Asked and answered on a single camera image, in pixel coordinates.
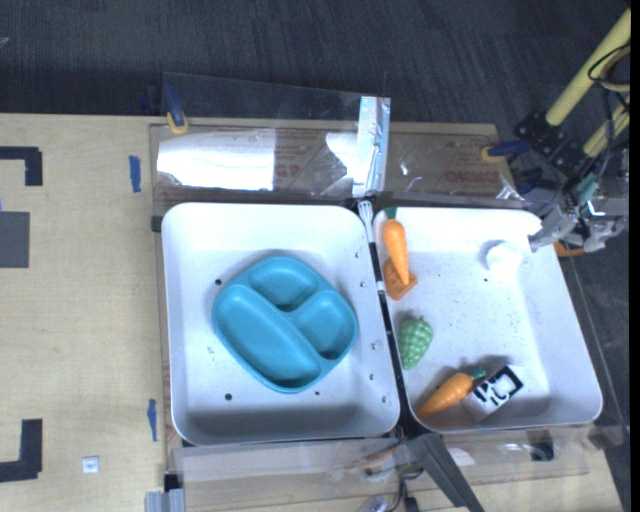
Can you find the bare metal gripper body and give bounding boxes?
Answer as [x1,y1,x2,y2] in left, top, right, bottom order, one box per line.
[564,192,630,227]

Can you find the small white cup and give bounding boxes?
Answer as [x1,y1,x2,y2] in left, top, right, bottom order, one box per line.
[479,239,524,272]

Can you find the white plastic tray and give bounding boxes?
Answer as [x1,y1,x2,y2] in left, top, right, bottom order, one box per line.
[160,201,401,447]
[372,205,604,434]

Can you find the orange carrot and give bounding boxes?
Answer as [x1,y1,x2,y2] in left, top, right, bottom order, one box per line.
[417,366,487,420]
[382,206,411,287]

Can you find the orange waffle biscuit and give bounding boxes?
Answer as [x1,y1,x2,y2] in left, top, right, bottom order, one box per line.
[382,258,419,302]

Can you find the white cube with black print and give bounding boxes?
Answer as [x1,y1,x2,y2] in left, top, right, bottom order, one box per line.
[460,364,525,424]

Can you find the thin black and white rod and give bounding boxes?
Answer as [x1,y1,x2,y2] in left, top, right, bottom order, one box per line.
[356,199,407,437]

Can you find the blue divided plate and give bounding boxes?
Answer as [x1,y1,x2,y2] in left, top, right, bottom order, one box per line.
[210,254,360,395]

